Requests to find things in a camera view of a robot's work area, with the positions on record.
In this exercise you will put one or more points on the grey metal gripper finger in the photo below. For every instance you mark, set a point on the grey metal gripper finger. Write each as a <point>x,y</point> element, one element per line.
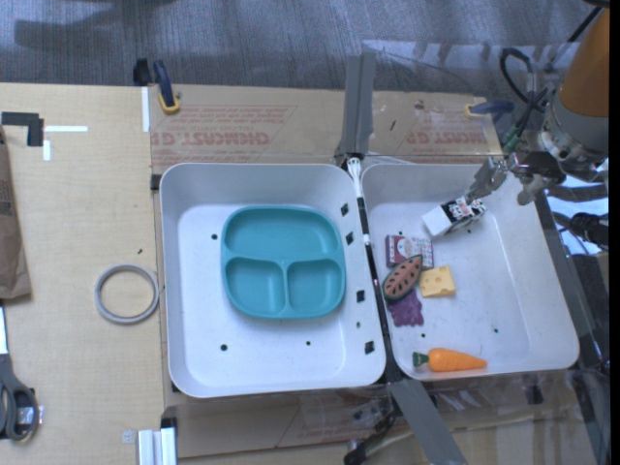
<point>493,184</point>
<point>484,175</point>

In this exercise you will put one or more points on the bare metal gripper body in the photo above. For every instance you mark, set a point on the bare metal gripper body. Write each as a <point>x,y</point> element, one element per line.
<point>542,165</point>

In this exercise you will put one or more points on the white milk carton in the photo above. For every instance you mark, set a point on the white milk carton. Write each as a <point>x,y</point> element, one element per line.
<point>448,218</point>

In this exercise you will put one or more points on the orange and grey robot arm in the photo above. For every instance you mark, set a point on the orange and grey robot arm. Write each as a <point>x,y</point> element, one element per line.
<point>586,75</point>

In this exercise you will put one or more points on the red and white packet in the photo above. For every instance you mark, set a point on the red and white packet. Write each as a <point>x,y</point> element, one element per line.
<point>404,246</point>

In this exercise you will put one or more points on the yellow cheese wedge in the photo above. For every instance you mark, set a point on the yellow cheese wedge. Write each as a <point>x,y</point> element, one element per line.
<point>437,283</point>

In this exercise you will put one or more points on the white plastic tray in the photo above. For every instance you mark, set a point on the white plastic tray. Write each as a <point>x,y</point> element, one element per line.
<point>513,308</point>
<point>203,356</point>

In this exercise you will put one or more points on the black and white thin rod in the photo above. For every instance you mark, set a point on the black and white thin rod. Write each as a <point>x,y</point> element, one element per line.
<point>361,201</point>

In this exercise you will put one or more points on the watermelon slice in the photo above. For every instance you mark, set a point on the watermelon slice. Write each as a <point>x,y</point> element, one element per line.
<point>402,279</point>

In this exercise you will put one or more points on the purple grapes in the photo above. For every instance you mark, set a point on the purple grapes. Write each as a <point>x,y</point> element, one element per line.
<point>407,314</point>

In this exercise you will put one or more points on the orange carrot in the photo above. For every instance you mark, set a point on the orange carrot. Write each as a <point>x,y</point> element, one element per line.
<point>455,360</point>

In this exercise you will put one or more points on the teal divided plate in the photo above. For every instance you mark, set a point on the teal divided plate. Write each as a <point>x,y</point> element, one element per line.
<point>281,259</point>

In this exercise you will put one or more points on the brown cardboard board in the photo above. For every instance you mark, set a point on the brown cardboard board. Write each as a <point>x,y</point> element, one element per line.
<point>232,129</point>

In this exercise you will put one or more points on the brown paper bag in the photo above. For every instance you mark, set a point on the brown paper bag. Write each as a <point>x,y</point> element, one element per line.
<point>9,240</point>

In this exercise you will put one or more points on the grey scissors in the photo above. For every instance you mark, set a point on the grey scissors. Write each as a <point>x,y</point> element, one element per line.
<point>14,405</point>

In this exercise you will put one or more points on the black cylinder on white bracket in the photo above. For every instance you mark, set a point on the black cylinder on white bracket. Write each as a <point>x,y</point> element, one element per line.
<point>588,226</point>

